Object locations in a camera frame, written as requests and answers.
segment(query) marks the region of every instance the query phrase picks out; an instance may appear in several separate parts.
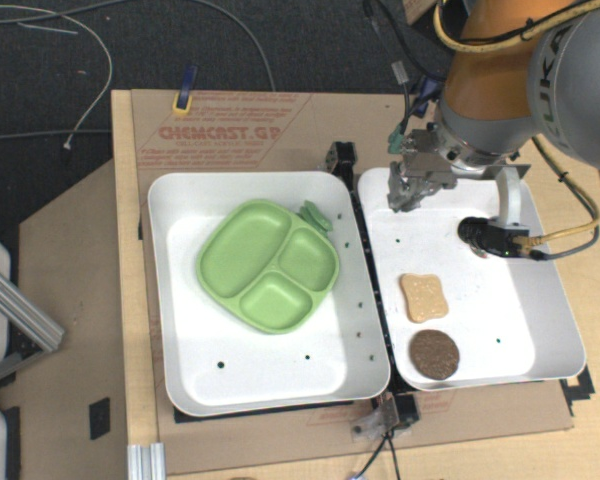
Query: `wooden table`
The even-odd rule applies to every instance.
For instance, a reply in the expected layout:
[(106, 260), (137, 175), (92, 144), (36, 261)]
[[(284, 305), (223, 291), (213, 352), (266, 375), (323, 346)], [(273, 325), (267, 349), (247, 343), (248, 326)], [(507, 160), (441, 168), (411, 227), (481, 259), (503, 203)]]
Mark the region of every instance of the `wooden table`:
[[(387, 96), (387, 107), (396, 102)], [(117, 198), (124, 371), (126, 385), (127, 441), (147, 446), (159, 441), (142, 241), (138, 240), (140, 216), (134, 121), (131, 92), (114, 91), (113, 128)], [(364, 112), (355, 108), (354, 112)], [(361, 149), (384, 148), (382, 143), (361, 144)], [(523, 149), (532, 168), (525, 178), (535, 198), (546, 230), (583, 222), (587, 216), (570, 193), (556, 183), (529, 146)], [(585, 165), (558, 155), (600, 205), (600, 174)], [(558, 247), (570, 247), (577, 238)], [(600, 240), (580, 254), (558, 262), (558, 270), (572, 305), (587, 351), (588, 366), (596, 393), (589, 401), (574, 405), (574, 428), (564, 432), (522, 435), (501, 439), (462, 442), (398, 451), (403, 478), (437, 479), (600, 479)], [(344, 479), (358, 471), (367, 455), (247, 467), (227, 471), (178, 475), (178, 479)], [(382, 453), (367, 478), (392, 478), (389, 453)]]

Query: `green plate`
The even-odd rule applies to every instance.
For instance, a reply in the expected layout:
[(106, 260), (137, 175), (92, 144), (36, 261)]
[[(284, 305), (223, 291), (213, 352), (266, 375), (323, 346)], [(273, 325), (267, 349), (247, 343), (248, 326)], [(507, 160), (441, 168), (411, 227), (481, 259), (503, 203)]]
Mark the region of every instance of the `green plate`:
[(236, 208), (202, 246), (196, 274), (223, 307), (269, 333), (304, 323), (338, 277), (338, 255), (326, 238), (331, 223), (315, 205), (301, 215), (267, 200)]

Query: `yellow cable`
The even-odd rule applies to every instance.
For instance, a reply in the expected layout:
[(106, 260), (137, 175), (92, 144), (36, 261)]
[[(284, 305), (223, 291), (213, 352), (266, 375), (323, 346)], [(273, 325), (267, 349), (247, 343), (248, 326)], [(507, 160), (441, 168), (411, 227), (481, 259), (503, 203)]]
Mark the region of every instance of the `yellow cable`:
[(591, 231), (591, 230), (595, 229), (596, 226), (598, 226), (599, 222), (600, 222), (600, 209), (598, 208), (598, 205), (596, 204), (596, 202), (591, 198), (591, 196), (589, 194), (587, 194), (585, 192), (585, 190), (580, 185), (578, 185), (573, 180), (573, 178), (571, 178), (569, 176), (568, 173), (566, 173), (562, 170), (562, 168), (556, 163), (556, 161), (553, 159), (553, 157), (551, 155), (549, 155), (549, 153), (546, 151), (546, 149), (544, 148), (544, 146), (542, 145), (542, 143), (540, 142), (538, 137), (533, 137), (533, 143), (535, 144), (536, 148), (538, 148), (538, 151), (540, 152), (542, 157), (545, 159), (545, 161), (549, 165), (551, 165), (554, 170), (556, 170), (557, 172), (564, 173), (564, 174), (562, 174), (562, 179), (566, 179), (569, 182), (569, 184), (573, 187), (573, 189), (576, 192), (578, 192), (578, 194), (580, 194), (582, 196), (582, 198), (587, 201), (587, 203), (589, 203), (594, 216), (593, 216), (591, 222), (588, 222), (587, 224), (582, 224), (581, 226), (563, 229), (561, 231), (555, 231), (555, 232), (549, 233), (547, 235), (519, 236), (519, 237), (516, 237), (513, 239), (514, 243), (521, 245), (522, 248), (527, 251), (532, 247), (544, 244), (550, 240), (555, 240), (557, 238), (564, 238), (566, 236), (571, 236), (571, 235), (575, 235), (578, 233), (584, 233), (586, 231)]
[(447, 3), (448, 0), (440, 0), (436, 4), (436, 10), (433, 14), (433, 26), (434, 29), (442, 41), (449, 48), (465, 53), (486, 53), (493, 52), (497, 50), (501, 50), (503, 48), (509, 48), (511, 46), (515, 46), (523, 41), (528, 41), (531, 38), (546, 32), (547, 30), (560, 25), (566, 21), (577, 18), (578, 16), (582, 16), (588, 12), (594, 11), (600, 8), (600, 0), (589, 0), (587, 2), (583, 2), (580, 5), (576, 5), (570, 9), (564, 10), (560, 12), (556, 16), (547, 21), (544, 21), (538, 25), (533, 25), (526, 29), (523, 34), (517, 35), (515, 37), (511, 37), (509, 39), (504, 39), (502, 41), (481, 44), (481, 45), (471, 45), (456, 41), (447, 35), (442, 27), (442, 7)]

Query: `brown patty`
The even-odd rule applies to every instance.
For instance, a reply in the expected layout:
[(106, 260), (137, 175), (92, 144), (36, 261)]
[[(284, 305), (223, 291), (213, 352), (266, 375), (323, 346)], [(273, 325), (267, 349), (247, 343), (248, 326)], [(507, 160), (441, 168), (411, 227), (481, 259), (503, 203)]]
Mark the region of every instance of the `brown patty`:
[(435, 380), (451, 377), (460, 362), (455, 342), (447, 334), (434, 330), (420, 331), (411, 338), (409, 356), (422, 375)]

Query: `black floor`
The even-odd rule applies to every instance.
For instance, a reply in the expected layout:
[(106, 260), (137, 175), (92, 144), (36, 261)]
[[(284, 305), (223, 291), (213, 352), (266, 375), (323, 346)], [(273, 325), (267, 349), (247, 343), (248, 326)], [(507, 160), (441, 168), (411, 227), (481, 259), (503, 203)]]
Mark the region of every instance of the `black floor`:
[[(0, 0), (65, 10), (104, 0)], [(279, 91), (398, 92), (364, 19), (362, 0), (206, 0), (240, 18), (259, 39)], [(430, 15), (404, 25), (401, 0), (382, 0), (402, 23), (414, 53), (443, 74), (451, 54)], [(0, 18), (22, 11), (0, 10)], [(253, 43), (216, 10), (143, 0), (75, 15), (97, 32), (114, 62), (112, 88), (176, 89), (184, 66), (200, 66), (197, 88), (269, 90)], [(106, 57), (85, 30), (65, 20), (38, 23), (74, 33), (0, 25), (0, 134), (73, 128), (107, 76)], [(110, 127), (108, 95), (83, 124)], [(0, 237), (111, 158), (108, 135), (0, 140)]]

